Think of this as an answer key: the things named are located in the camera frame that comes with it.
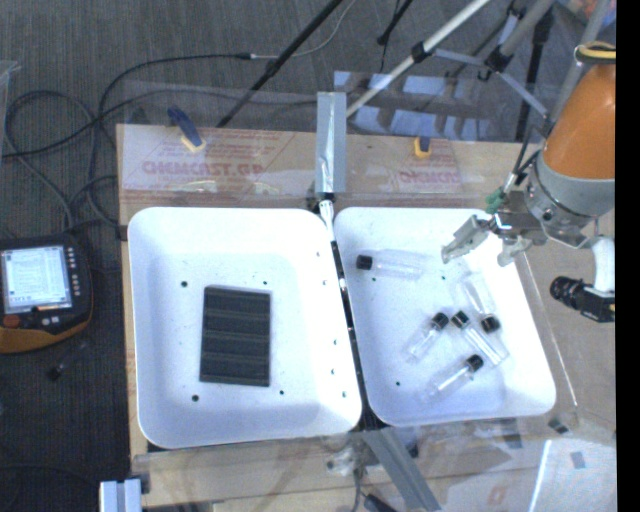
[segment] clear vial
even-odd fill
[[[495,304],[481,276],[467,274],[458,283],[458,287],[478,314],[482,330],[489,334],[500,329],[500,321],[495,315]]]
[[[407,360],[410,363],[421,361],[448,323],[447,315],[436,313],[426,325],[422,325],[409,341],[406,349]]]
[[[484,366],[484,360],[478,354],[473,354],[464,361],[456,361],[451,366],[444,368],[433,376],[421,393],[423,402],[443,400],[468,382],[472,381],[475,374]]]
[[[356,258],[356,268],[370,271],[373,276],[391,276],[416,280],[425,271],[424,254],[397,249],[363,251]]]
[[[484,354],[485,358],[491,365],[498,366],[502,361],[509,357],[509,351],[497,337],[485,336],[478,329],[473,327],[469,317],[464,311],[458,311],[451,317],[453,325],[458,327],[464,337],[471,345]]]

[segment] blue clamp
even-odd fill
[[[207,143],[202,140],[198,130],[196,129],[196,125],[193,124],[193,121],[187,114],[176,106],[169,107],[167,109],[167,114],[173,124],[179,126],[182,130],[183,135],[181,140],[185,146],[194,152],[204,149]]]

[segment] black cap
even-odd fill
[[[373,266],[373,258],[371,256],[360,254],[356,258],[356,268],[359,268],[360,270],[371,270],[372,266]]]
[[[431,325],[436,329],[438,329],[439,331],[444,329],[448,323],[449,323],[449,317],[444,313],[436,313],[434,317],[431,319]]]
[[[500,320],[493,315],[487,315],[480,320],[480,325],[487,334],[492,333],[500,329]]]
[[[484,361],[478,354],[473,354],[465,361],[471,373],[476,373],[484,365]]]
[[[464,311],[460,310],[451,317],[451,321],[453,322],[453,325],[462,329],[469,323],[469,317],[465,314]]]

